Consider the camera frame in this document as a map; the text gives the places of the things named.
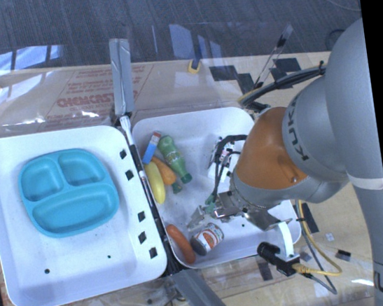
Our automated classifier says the green bottle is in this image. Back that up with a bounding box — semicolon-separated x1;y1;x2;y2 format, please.
155;132;194;188

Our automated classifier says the orange carrot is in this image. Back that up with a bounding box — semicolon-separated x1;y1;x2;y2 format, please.
151;152;184;197

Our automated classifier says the black cylinder on white bracket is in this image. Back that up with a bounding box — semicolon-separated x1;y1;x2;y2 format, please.
253;218;303;281

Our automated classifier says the small orange and white can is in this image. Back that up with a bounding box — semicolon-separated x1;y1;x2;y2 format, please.
187;220;228;258

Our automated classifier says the white plastic tray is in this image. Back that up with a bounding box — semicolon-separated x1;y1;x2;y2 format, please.
0;116;174;306
129;98;306;276

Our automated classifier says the brown cardboard board, red print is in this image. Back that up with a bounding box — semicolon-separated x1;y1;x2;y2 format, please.
0;24;379;306

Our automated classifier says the orange-red sausage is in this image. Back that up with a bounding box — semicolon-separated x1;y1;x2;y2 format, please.
164;221;198;268

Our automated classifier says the blue divided plate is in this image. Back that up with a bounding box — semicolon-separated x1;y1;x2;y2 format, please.
14;142;124;243

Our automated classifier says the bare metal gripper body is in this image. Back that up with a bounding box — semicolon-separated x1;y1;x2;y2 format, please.
209;186;258;225

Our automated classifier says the yellow banana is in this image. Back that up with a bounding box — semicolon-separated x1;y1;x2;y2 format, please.
143;160;168;207

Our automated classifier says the blue tube with red cap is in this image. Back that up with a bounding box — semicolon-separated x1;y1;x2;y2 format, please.
137;130;166;166

